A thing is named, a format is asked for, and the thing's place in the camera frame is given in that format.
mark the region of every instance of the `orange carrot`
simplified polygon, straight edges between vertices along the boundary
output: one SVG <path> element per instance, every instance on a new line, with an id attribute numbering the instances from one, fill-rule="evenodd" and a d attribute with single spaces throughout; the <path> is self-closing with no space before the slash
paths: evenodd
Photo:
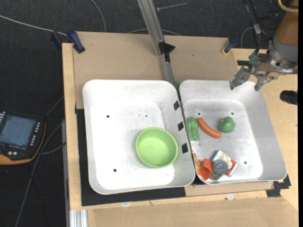
<path id="1" fill-rule="evenodd" d="M 201 127 L 201 129 L 208 135 L 214 137 L 214 138 L 220 138 L 221 137 L 221 133 L 219 131 L 216 131 L 214 129 L 212 129 L 211 127 L 209 127 L 204 119 L 202 118 L 197 118 L 197 123 L 198 125 Z"/>

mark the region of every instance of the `green toy vegetable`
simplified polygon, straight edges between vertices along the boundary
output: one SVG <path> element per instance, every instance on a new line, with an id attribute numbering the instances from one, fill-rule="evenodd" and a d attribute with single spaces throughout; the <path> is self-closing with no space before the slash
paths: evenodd
<path id="1" fill-rule="evenodd" d="M 224 132 L 224 133 L 230 133 L 233 132 L 235 129 L 235 122 L 231 117 L 225 117 L 220 120 L 219 122 L 219 130 Z"/>

